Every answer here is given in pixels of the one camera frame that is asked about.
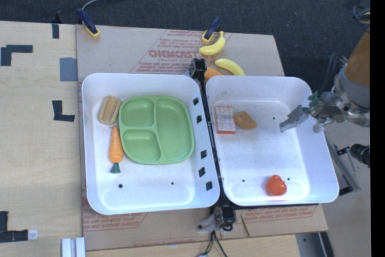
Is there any yellow banana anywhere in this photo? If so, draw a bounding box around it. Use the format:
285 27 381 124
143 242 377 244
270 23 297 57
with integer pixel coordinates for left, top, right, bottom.
198 30 227 56
214 58 245 76

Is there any orange carrot with green top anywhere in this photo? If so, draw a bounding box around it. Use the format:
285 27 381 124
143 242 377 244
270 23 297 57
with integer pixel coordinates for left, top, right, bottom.
108 125 125 175

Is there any white plastic tray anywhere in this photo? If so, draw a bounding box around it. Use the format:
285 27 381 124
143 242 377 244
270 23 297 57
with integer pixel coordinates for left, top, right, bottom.
205 75 340 207
81 72 221 216

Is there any thin black and white rod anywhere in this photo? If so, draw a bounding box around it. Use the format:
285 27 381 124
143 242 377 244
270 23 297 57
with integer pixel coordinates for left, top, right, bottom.
194 70 226 234

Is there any brown cardboard board red print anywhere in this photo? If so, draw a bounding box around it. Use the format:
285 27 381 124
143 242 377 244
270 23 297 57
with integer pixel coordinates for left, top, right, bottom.
75 23 329 251

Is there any red and white carton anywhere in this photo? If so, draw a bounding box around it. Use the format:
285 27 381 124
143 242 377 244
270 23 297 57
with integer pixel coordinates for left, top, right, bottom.
213 105 237 135

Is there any red orange bell pepper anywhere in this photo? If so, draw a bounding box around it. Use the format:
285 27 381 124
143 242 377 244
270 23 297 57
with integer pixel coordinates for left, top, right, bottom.
265 174 288 197

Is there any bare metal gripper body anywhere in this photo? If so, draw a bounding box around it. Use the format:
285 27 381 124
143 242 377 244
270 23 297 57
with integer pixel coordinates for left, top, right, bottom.
309 98 371 128

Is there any orange biscuit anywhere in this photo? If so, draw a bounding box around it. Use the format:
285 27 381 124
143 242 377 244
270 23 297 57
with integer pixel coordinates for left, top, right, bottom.
233 110 258 131

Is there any black cylinder on white bracket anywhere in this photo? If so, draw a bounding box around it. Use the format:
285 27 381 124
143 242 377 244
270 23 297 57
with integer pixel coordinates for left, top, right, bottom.
336 143 371 167

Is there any black block with thin wires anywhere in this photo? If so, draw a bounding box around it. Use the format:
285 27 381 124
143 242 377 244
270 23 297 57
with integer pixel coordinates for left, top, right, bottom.
220 203 238 226
188 57 208 79

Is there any tan bread bun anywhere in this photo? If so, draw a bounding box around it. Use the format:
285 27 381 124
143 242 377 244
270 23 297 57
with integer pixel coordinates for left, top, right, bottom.
97 95 123 126

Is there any green divided plate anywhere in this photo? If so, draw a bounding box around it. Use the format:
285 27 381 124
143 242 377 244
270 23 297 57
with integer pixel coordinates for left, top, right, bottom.
118 94 196 166

